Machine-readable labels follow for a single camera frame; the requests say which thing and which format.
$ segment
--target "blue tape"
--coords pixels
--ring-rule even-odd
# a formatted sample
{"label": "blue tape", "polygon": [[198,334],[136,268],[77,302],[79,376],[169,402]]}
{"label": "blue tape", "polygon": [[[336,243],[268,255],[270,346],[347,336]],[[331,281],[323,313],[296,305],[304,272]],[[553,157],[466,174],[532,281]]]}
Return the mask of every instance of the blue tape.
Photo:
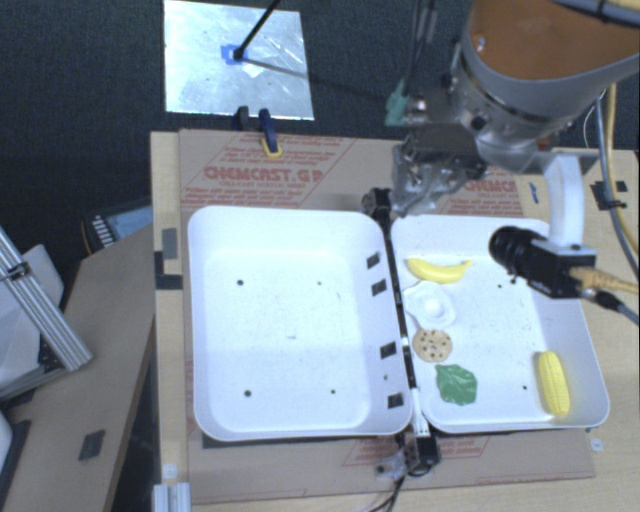
{"label": "blue tape", "polygon": [[529,188],[531,189],[531,197],[533,198],[533,202],[538,204],[540,202],[538,201],[538,189],[532,182],[529,182]]}
{"label": "blue tape", "polygon": [[[236,46],[235,44],[223,44],[222,46],[220,46],[220,53],[222,55],[223,60],[231,65],[238,65],[238,64],[242,64],[241,60],[235,60],[233,58],[233,50],[235,50],[236,48],[240,48],[239,46]],[[249,58],[249,52],[247,50],[244,51],[244,53],[242,54],[242,58],[243,59],[248,59]]]}

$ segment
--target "wooden table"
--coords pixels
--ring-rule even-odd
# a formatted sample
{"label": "wooden table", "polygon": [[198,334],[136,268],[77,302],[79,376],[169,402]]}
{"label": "wooden table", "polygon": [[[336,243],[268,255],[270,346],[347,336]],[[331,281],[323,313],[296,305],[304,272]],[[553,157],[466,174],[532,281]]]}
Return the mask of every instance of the wooden table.
{"label": "wooden table", "polygon": [[[638,162],[630,151],[615,152],[618,179],[628,192],[622,199],[629,204],[623,215],[637,232]],[[152,135],[153,203],[155,247],[162,250],[163,230],[180,229],[180,179],[178,135]],[[598,266],[632,281],[624,256],[617,245],[609,215],[599,211],[590,185],[601,180],[596,166],[584,180],[585,243],[598,250]],[[516,179],[522,209],[527,217],[548,220],[544,179],[540,176]],[[530,183],[538,189],[534,202]],[[164,261],[164,273],[182,273],[181,254]],[[637,311],[638,298],[618,294]],[[584,311],[611,400],[607,421],[589,433],[593,446],[595,479],[566,480],[481,487],[407,491],[400,494],[394,510],[438,511],[530,511],[607,509],[635,510],[640,503],[640,406],[638,397],[638,329],[626,318],[586,303]],[[179,293],[160,290],[156,294],[157,347],[161,463],[163,483],[188,481],[186,442],[185,370],[182,301]],[[378,504],[383,495],[360,494],[320,498],[270,500],[258,502],[198,505],[197,512],[222,511],[364,511]]]}
{"label": "wooden table", "polygon": [[[94,358],[7,411],[31,426],[5,512],[111,511],[153,346],[151,235],[82,262],[65,317]],[[85,439],[101,443],[80,460]]]}

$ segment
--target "yellow clamp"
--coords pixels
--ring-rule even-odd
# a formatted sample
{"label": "yellow clamp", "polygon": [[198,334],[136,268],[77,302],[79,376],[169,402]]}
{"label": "yellow clamp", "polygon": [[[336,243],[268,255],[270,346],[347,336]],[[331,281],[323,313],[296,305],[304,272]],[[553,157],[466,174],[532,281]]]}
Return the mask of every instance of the yellow clamp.
{"label": "yellow clamp", "polygon": [[273,160],[277,160],[284,153],[284,151],[282,150],[282,146],[280,145],[279,142],[278,142],[278,151],[276,151],[275,153],[272,153],[271,151],[269,151],[269,146],[267,145],[267,139],[265,139],[264,137],[260,139],[260,144],[262,144],[262,149],[264,149],[264,152],[266,153],[267,157]]}

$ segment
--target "yellow corn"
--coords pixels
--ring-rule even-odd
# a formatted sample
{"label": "yellow corn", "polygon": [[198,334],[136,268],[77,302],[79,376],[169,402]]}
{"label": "yellow corn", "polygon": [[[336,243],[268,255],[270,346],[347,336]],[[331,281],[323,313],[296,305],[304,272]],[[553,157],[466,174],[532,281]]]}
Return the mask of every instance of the yellow corn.
{"label": "yellow corn", "polygon": [[571,408],[569,388],[558,355],[547,350],[538,359],[538,373],[547,408],[556,416],[565,416]]}

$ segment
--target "white plastic bracket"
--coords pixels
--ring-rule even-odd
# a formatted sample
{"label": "white plastic bracket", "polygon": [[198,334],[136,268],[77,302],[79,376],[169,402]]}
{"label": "white plastic bracket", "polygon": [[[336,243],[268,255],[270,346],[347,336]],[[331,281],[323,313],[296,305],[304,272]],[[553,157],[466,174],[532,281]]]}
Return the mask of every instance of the white plastic bracket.
{"label": "white plastic bracket", "polygon": [[[410,347],[409,338],[402,337],[402,346]],[[411,389],[411,426],[413,427],[413,433],[416,437],[431,437],[431,431],[429,430],[429,423],[422,414],[422,408],[420,407],[420,390],[418,388]]]}
{"label": "white plastic bracket", "polygon": [[191,486],[158,484],[153,487],[153,512],[191,512]]}
{"label": "white plastic bracket", "polygon": [[578,156],[556,155],[544,177],[549,193],[549,241],[559,247],[582,245],[584,193]]}

